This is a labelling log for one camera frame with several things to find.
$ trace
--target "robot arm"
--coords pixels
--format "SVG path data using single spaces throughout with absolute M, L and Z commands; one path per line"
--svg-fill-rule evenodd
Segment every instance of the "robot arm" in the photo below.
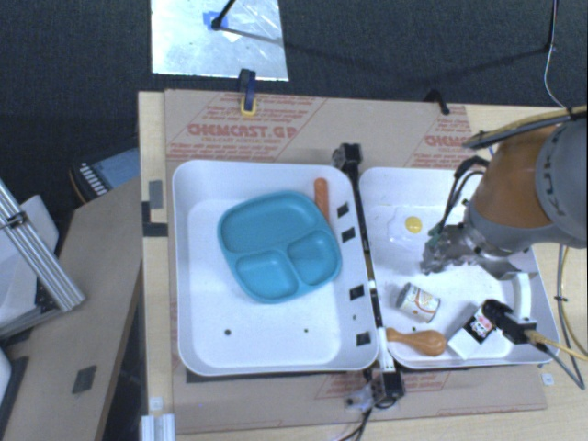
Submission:
M 586 107 L 568 113 L 558 127 L 534 120 L 532 130 L 523 123 L 466 142 L 481 147 L 489 137 L 503 139 L 464 220 L 431 231 L 421 263 L 426 274 L 468 263 L 509 279 L 518 269 L 508 256 L 533 243 L 586 247 Z

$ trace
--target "metal sheet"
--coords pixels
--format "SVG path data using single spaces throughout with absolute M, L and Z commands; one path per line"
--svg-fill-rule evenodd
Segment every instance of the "metal sheet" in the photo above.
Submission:
M 209 27 L 229 0 L 151 0 L 156 74 L 287 81 L 277 0 L 237 0 L 222 28 Z

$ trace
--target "white plastic tray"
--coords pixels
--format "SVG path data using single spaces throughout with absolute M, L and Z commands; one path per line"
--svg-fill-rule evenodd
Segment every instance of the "white plastic tray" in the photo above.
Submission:
M 479 176 L 467 183 L 463 198 L 470 198 Z M 515 305 L 513 283 L 497 281 L 478 266 L 451 266 L 448 270 L 425 276 L 419 268 L 427 232 L 441 219 L 447 195 L 453 183 L 453 171 L 408 168 L 372 168 L 360 179 L 360 190 L 366 214 L 371 257 L 378 285 L 382 319 L 386 326 L 402 333 L 433 329 L 449 339 L 486 300 L 497 299 L 510 307 Z M 459 204 L 447 224 L 463 219 Z M 418 217 L 423 223 L 419 233 L 404 226 L 407 217 Z M 512 261 L 531 273 L 531 319 L 537 329 L 558 341 L 548 297 L 538 273 L 532 251 L 517 254 Z M 441 299 L 439 309 L 429 323 L 420 322 L 395 307 L 396 299 L 407 282 Z M 525 363 L 544 363 L 548 356 L 531 345 L 513 345 L 499 331 L 481 346 L 471 359 L 462 360 L 451 349 L 441 356 L 423 356 L 409 346 L 388 343 L 392 355 L 409 368 L 459 368 Z
M 329 185 L 330 225 L 343 264 L 337 278 L 304 296 L 266 304 L 232 276 L 218 242 L 223 212 L 281 190 L 313 198 L 313 182 Z M 374 361 L 378 342 L 351 185 L 324 165 L 192 161 L 173 178 L 178 347 L 192 371 L 246 373 L 357 370 Z M 348 212 L 341 218 L 337 209 Z M 342 233 L 355 229 L 343 242 Z M 364 295 L 350 299 L 363 286 Z

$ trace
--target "gray carpet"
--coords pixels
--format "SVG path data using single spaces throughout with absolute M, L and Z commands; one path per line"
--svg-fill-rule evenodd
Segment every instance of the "gray carpet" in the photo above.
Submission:
M 268 93 L 552 105 L 552 0 L 279 0 L 290 81 Z M 587 0 L 560 0 L 550 84 L 586 101 Z M 67 167 L 132 135 L 140 90 L 234 89 L 150 71 L 149 0 L 0 0 L 0 177 L 51 213 L 75 205 Z

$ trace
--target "black bracket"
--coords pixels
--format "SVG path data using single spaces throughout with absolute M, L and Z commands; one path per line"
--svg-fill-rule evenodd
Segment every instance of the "black bracket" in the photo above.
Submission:
M 143 237 L 167 237 L 167 224 L 151 222 L 151 204 L 149 201 L 141 203 L 141 215 L 143 223 Z
M 441 107 L 441 112 L 447 116 L 451 113 L 451 111 L 449 111 L 449 108 L 447 107 L 447 103 L 445 102 L 445 100 L 443 99 L 443 97 L 441 96 L 441 92 L 439 90 L 435 90 L 434 88 L 432 88 L 429 93 L 426 94 L 426 96 L 424 97 L 424 102 L 436 102 L 439 104 L 439 106 Z
M 366 218 L 364 216 L 364 207 L 359 194 L 359 164 L 363 160 L 361 154 L 361 145 L 358 143 L 342 143 L 337 150 L 333 152 L 331 165 L 341 170 L 347 175 L 353 187 L 353 196 L 356 200 L 357 221 L 359 222 L 359 233 L 364 252 L 369 252 L 368 229 L 366 228 Z

